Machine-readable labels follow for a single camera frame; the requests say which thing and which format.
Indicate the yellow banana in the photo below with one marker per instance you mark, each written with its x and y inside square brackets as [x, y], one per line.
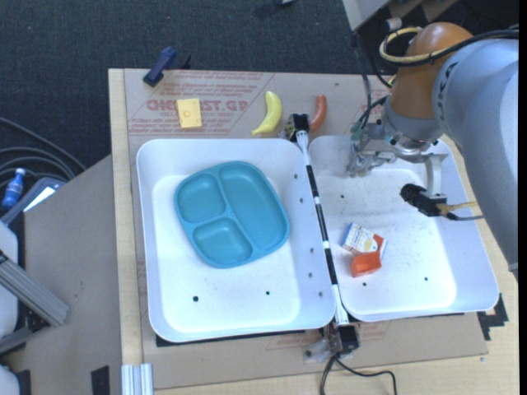
[271, 113]

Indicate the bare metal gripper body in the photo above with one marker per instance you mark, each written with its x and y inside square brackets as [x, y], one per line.
[385, 145]

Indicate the yellow cheese slice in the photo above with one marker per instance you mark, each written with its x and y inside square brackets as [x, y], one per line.
[188, 113]

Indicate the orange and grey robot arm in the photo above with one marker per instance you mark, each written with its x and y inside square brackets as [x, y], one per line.
[477, 109]

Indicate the thin black and white rod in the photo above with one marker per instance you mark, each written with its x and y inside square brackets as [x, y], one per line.
[319, 216]

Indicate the white plastic tray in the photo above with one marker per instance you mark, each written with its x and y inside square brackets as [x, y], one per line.
[411, 261]
[230, 237]

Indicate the white and orange carton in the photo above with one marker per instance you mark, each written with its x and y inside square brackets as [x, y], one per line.
[362, 241]

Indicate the orange sausage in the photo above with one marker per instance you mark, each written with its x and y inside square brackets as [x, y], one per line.
[320, 111]

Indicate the brown cardboard board red print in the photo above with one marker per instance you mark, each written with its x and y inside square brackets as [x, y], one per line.
[255, 85]

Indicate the blue plastic bottle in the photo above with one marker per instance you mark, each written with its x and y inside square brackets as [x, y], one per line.
[13, 187]

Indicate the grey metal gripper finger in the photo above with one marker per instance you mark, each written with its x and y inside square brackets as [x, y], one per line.
[353, 167]
[366, 168]

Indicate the black cylinder on white bracket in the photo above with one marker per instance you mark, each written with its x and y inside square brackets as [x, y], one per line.
[424, 198]

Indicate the blue divided plate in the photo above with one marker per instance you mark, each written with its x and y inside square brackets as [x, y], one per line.
[230, 214]

